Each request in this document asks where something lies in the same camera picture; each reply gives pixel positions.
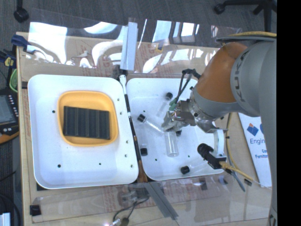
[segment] device screen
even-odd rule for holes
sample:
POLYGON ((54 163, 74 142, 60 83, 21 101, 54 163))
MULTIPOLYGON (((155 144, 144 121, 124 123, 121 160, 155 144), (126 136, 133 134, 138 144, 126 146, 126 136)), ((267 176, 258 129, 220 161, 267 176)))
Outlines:
POLYGON ((0 96, 0 125, 16 122, 6 96, 0 96))

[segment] black cap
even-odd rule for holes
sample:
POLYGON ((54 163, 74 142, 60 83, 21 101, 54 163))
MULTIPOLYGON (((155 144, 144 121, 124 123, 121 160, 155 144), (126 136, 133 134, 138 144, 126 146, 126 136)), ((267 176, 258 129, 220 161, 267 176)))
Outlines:
POLYGON ((171 100, 172 97, 173 97, 173 94, 170 92, 166 93, 166 95, 165 95, 166 100, 171 100))
POLYGON ((147 156, 147 148, 141 148, 140 154, 141 154, 141 156, 147 156))
POLYGON ((141 121, 141 122, 144 122, 145 116, 142 115, 142 114, 140 114, 140 115, 138 116, 137 120, 138 120, 138 121, 141 121))
POLYGON ((186 174, 186 173, 189 173, 190 172, 190 169, 188 166, 184 166, 184 167, 181 167, 181 173, 182 174, 186 174))
POLYGON ((176 131, 175 134, 177 137, 179 137, 182 134, 182 130, 176 131))

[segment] yellow container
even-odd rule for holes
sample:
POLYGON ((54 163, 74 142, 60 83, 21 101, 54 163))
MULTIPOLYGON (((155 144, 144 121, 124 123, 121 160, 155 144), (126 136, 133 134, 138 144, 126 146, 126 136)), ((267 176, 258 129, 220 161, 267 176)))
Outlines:
POLYGON ((118 122, 114 103, 109 96, 96 91, 68 91, 63 93, 57 102, 57 115, 59 129, 62 138, 74 146, 100 146, 108 145, 115 141, 118 136, 118 122), (78 107, 84 109, 102 110, 109 112, 110 139, 72 137, 63 134, 64 106, 78 107))

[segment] black device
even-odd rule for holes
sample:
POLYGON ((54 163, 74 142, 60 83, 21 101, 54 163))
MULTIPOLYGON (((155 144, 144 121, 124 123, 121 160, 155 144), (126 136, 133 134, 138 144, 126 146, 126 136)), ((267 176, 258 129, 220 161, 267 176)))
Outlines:
POLYGON ((0 89, 0 144, 19 135, 19 111, 15 94, 8 89, 0 89))

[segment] white plastic tray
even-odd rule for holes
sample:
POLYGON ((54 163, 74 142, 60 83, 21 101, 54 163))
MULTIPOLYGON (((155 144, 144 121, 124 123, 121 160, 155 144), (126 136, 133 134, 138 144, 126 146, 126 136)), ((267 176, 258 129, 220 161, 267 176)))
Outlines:
MULTIPOLYGON (((185 91, 180 96, 180 100, 190 97, 191 86, 197 83, 190 80, 185 91)), ((133 117, 134 128, 137 131, 138 142, 147 141, 148 155, 142 156, 142 164, 147 176, 156 181, 189 178, 203 175, 217 174, 223 172, 221 169, 214 170, 197 152, 197 147, 201 143, 206 143, 214 147, 214 136, 203 132, 199 127, 187 126, 182 128, 182 134, 178 137, 179 155, 168 157, 164 137, 154 129, 143 126, 137 120, 139 114, 144 114, 146 118, 153 120, 156 124, 162 124, 163 118, 158 118, 157 114, 160 105, 164 101, 167 92, 173 94, 173 99, 177 96, 180 79, 152 79, 136 78, 127 83, 127 93, 133 117), (199 171, 182 174, 180 168, 190 162, 198 160, 203 164, 199 171)))
POLYGON ((34 176, 44 188, 129 184, 138 164, 121 84, 111 78, 35 75, 28 83, 34 176), (72 146, 60 136, 59 96, 70 90, 99 91, 115 105, 118 138, 109 145, 72 146))

